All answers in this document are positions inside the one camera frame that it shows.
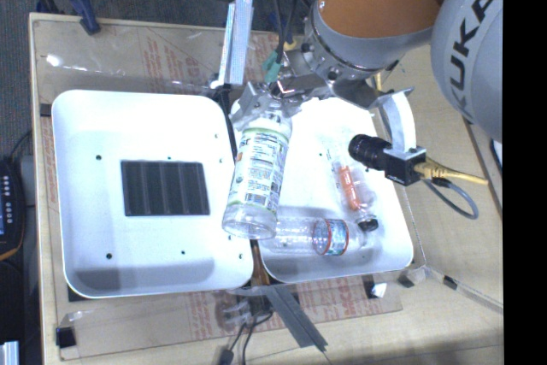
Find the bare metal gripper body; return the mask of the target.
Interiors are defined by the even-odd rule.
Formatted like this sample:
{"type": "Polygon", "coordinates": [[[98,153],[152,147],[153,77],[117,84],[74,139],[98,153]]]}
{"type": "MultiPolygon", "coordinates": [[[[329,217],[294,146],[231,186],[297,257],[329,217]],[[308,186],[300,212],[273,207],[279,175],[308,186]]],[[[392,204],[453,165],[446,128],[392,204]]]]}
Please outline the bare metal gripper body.
{"type": "Polygon", "coordinates": [[[270,93],[279,99],[305,102],[313,97],[338,97],[347,102],[371,102],[370,69],[337,57],[320,44],[303,43],[298,49],[277,49],[267,59],[270,93]]]}

